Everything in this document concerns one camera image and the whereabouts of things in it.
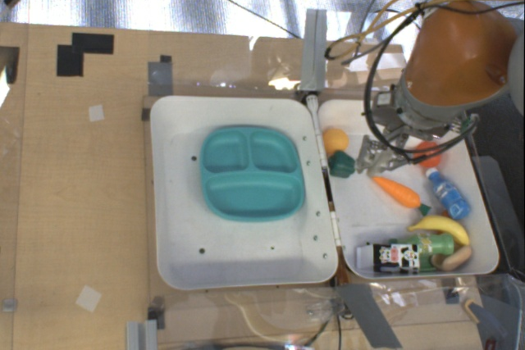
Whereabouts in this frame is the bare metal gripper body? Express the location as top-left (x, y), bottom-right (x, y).
top-left (379, 115), bottom-right (450, 161)

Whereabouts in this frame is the orange carrot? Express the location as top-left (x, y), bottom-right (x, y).
top-left (371, 175), bottom-right (432, 216)

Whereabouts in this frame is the dark green toy pepper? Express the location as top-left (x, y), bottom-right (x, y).
top-left (326, 150), bottom-right (357, 179)

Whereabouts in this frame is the red orange round toy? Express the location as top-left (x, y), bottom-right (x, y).
top-left (411, 140), bottom-right (445, 170)

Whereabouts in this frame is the yellow orange fruit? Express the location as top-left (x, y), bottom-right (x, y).
top-left (322, 128), bottom-right (350, 157)

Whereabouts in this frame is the white plastic tray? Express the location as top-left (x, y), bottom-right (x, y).
top-left (149, 95), bottom-right (340, 291)
top-left (317, 98), bottom-right (501, 281)

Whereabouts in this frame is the blue plastic bottle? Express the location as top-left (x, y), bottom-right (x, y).
top-left (424, 167), bottom-right (472, 220)

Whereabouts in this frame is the yellow banana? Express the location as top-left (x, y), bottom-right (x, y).
top-left (406, 214), bottom-right (471, 248)

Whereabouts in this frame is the black and white carton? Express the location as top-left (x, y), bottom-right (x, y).
top-left (355, 243), bottom-right (421, 275)

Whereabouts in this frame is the green bottle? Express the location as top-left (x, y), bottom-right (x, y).
top-left (388, 232), bottom-right (456, 273)

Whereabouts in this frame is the tan sausage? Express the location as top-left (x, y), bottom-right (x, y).
top-left (431, 244), bottom-right (474, 273)

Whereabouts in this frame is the teal divided plate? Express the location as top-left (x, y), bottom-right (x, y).
top-left (199, 125), bottom-right (306, 224)

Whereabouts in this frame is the pale wooden board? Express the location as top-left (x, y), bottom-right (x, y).
top-left (0, 22), bottom-right (512, 350)

